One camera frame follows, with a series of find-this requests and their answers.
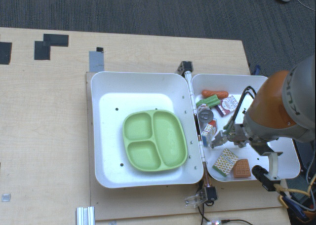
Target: metal bracket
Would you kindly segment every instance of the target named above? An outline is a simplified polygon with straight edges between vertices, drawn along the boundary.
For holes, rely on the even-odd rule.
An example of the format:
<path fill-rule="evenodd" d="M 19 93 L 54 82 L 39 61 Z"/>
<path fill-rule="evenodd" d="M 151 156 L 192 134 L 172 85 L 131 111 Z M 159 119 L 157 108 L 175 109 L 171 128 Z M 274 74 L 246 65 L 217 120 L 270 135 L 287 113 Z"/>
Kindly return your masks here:
<path fill-rule="evenodd" d="M 97 47 L 96 51 L 89 51 L 89 70 L 91 73 L 104 71 L 103 48 Z"/>
<path fill-rule="evenodd" d="M 279 180 L 280 178 L 277 176 L 278 172 L 278 156 L 280 152 L 272 152 L 268 155 L 269 159 L 269 173 L 266 174 L 266 177 L 270 180 Z"/>
<path fill-rule="evenodd" d="M 76 225 L 95 225 L 94 207 L 78 207 L 76 210 Z"/>
<path fill-rule="evenodd" d="M 10 193 L 4 193 L 1 197 L 2 202 L 9 202 L 11 199 L 11 194 Z"/>
<path fill-rule="evenodd" d="M 217 192 L 215 187 L 203 187 L 195 195 L 185 198 L 186 207 L 198 207 L 203 203 L 212 203 L 217 200 Z"/>
<path fill-rule="evenodd" d="M 184 77 L 184 73 L 186 71 L 189 71 L 191 73 L 193 72 L 192 62 L 190 62 L 190 61 L 182 61 L 181 64 L 179 65 L 176 73 Z"/>
<path fill-rule="evenodd" d="M 254 142 L 250 142 L 251 147 L 261 156 L 269 156 L 271 153 L 276 153 L 278 156 L 283 154 L 281 151 L 275 152 L 273 149 L 271 149 L 267 143 L 261 143 L 257 144 Z"/>

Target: toy carrot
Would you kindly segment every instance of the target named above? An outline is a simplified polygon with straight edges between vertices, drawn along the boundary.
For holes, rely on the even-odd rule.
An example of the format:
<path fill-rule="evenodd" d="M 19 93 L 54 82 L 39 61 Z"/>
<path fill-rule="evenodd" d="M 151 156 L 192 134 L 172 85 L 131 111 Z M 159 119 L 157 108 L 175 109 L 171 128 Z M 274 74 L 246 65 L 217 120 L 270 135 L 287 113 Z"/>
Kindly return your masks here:
<path fill-rule="evenodd" d="M 224 98 L 227 98 L 228 97 L 228 92 L 226 91 L 211 91 L 211 90 L 203 90 L 202 91 L 202 95 L 204 97 L 210 97 L 212 95 L 216 94 L 217 97 L 221 100 L 221 99 L 224 99 Z"/>

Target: wooden board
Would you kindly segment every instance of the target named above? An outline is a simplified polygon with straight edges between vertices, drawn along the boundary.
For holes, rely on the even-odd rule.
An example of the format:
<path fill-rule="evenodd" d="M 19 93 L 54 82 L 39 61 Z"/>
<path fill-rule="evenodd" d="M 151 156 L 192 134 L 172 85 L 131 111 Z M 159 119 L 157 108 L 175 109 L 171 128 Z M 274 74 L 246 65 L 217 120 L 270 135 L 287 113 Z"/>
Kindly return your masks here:
<path fill-rule="evenodd" d="M 44 33 L 69 35 L 69 46 L 52 47 L 50 61 L 36 61 L 34 42 L 43 40 Z M 0 194 L 12 196 L 10 202 L 0 202 L 1 224 L 75 224 L 76 208 L 89 206 L 90 198 L 95 202 L 97 219 L 196 212 L 177 204 L 183 203 L 188 192 L 194 193 L 195 186 L 111 192 L 98 188 L 100 195 L 90 196 L 88 54 L 103 47 L 109 71 L 175 72 L 180 62 L 187 60 L 193 62 L 195 74 L 246 75 L 249 69 L 240 41 L 14 28 L 0 28 L 0 41 L 12 43 L 10 64 L 0 65 Z M 258 183 L 215 185 L 219 200 L 214 211 L 233 210 L 245 202 L 251 203 L 247 205 L 251 209 L 277 206 L 276 195 Z M 168 203 L 160 192 L 174 199 Z M 144 205 L 146 194 L 153 193 L 154 202 Z M 106 205 L 99 208 L 97 198 L 106 200 Z M 277 209 L 279 217 L 283 210 Z M 172 224 L 177 217 L 153 221 Z M 137 221 L 146 224 L 147 220 Z"/>

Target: green divided plate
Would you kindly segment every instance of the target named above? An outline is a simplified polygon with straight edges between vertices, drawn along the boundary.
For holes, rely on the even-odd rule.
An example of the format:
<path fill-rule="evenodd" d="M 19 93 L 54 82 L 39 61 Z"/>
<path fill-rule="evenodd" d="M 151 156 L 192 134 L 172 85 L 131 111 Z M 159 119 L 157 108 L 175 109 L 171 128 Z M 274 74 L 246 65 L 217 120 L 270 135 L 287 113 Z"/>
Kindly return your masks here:
<path fill-rule="evenodd" d="M 187 143 L 177 116 L 165 110 L 130 114 L 123 123 L 123 138 L 129 162 L 138 170 L 156 172 L 182 165 Z"/>

